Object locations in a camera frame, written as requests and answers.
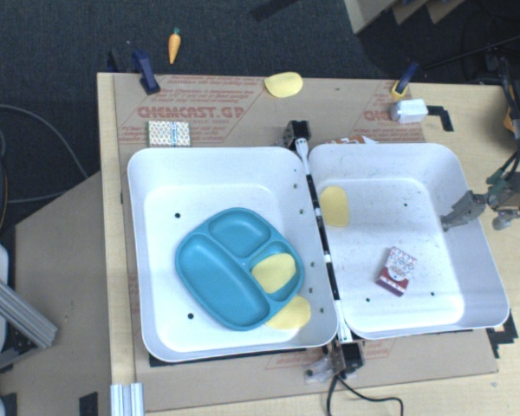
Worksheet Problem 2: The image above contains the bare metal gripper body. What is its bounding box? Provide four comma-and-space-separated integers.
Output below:
487, 172, 520, 211

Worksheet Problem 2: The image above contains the red and white carton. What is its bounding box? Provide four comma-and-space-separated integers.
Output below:
374, 245, 419, 298

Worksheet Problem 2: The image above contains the white plastic tray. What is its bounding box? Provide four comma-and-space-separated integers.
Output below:
307, 142, 511, 341
127, 146, 340, 363

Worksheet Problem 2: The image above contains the yellow oval chip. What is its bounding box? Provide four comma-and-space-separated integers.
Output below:
250, 252, 297, 296
319, 185, 351, 228
265, 295, 313, 331
263, 71, 304, 100

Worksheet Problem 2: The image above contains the thin black and white rod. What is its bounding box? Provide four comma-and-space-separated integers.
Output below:
295, 138, 350, 342

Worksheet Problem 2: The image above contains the blue divided plate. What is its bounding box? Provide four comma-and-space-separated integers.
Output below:
174, 206, 306, 333

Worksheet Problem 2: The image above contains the brown cardboard board red print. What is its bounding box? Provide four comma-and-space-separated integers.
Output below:
112, 73, 500, 413

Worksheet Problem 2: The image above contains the white patterned flat packet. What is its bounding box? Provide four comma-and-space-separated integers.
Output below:
146, 120, 192, 149

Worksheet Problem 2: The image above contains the orange toy carrot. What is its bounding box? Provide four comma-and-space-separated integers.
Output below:
167, 27, 182, 66

